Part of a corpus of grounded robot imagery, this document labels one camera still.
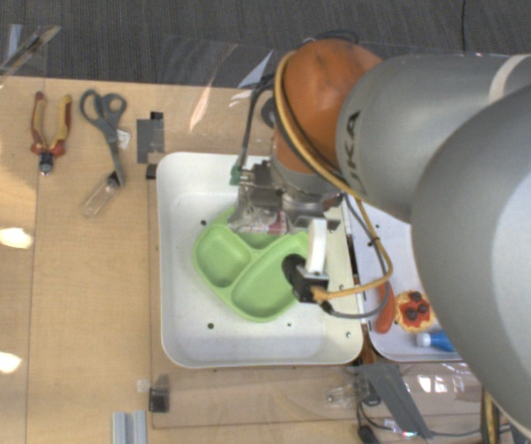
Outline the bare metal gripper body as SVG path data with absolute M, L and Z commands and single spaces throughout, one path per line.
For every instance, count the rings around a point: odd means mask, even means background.
M 242 172 L 238 197 L 253 208 L 250 229 L 307 229 L 340 205 L 342 193 L 317 174 L 288 169 L 276 159 Z

